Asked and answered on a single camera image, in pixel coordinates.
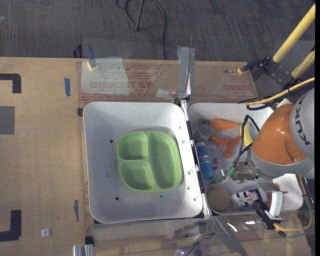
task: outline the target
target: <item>green object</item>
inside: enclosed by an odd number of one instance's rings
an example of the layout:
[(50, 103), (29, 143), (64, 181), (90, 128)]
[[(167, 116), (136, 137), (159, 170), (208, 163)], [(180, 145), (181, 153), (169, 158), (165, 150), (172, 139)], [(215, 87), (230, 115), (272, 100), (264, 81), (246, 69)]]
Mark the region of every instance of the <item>green object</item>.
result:
[(162, 131), (134, 131), (117, 144), (118, 169), (123, 183), (139, 192), (162, 192), (183, 178), (178, 145)]

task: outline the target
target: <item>orange object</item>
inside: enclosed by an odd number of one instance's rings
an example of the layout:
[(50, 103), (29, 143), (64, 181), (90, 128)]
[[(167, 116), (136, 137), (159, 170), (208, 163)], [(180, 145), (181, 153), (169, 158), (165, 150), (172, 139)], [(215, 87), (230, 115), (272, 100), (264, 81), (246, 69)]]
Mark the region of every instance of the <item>orange object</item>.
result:
[(214, 143), (217, 143), (217, 144), (219, 144), (219, 145), (221, 145), (221, 146), (227, 146), (228, 143), (229, 143), (229, 141), (228, 141), (227, 139), (225, 139), (225, 138), (220, 138), (220, 137), (218, 137), (217, 135), (212, 135), (212, 136), (210, 137), (210, 140), (212, 140)]
[(264, 123), (252, 149), (260, 159), (278, 165), (289, 165), (305, 159), (294, 142), (290, 130), (290, 114), (294, 105), (277, 108)]
[(232, 157), (232, 155), (234, 153), (234, 149), (239, 144), (240, 140), (241, 140), (241, 136), (237, 136), (229, 141), (228, 145), (226, 146), (225, 152), (224, 152), (225, 158)]
[(239, 126), (239, 124), (236, 122), (216, 118), (210, 121), (210, 126), (214, 131), (221, 131), (236, 128)]

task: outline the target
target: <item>gray square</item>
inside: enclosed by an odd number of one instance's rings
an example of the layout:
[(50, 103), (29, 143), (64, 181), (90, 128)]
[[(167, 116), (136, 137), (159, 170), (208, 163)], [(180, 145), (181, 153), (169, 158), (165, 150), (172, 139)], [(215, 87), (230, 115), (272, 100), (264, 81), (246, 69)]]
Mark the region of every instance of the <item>gray square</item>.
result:
[(0, 106), (0, 135), (15, 134), (15, 107)]

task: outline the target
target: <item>wooden surface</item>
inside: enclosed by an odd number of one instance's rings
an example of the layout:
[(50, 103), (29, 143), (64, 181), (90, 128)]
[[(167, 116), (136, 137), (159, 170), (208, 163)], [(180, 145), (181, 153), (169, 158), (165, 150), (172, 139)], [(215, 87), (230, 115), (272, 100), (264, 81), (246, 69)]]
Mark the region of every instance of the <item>wooden surface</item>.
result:
[(0, 73), (19, 73), (22, 87), (13, 94), (12, 82), (0, 81), (0, 106), (15, 106), (14, 135), (0, 135), (0, 231), (9, 230), (11, 210), (22, 211), (22, 236), (0, 242), (1, 256), (72, 255), (85, 244), (76, 61), (0, 58)]

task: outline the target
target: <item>plastic container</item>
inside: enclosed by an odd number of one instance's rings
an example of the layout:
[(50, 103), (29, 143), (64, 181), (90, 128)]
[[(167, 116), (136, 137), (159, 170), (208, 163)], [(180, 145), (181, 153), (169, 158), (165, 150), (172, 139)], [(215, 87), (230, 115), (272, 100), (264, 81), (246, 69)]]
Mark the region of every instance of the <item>plastic container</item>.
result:
[(214, 174), (211, 159), (206, 151), (206, 144), (204, 142), (198, 142), (196, 144), (196, 148), (203, 179), (205, 181), (213, 180), (216, 176)]
[(127, 188), (162, 192), (179, 186), (183, 178), (178, 145), (162, 131), (129, 132), (117, 144), (118, 170)]

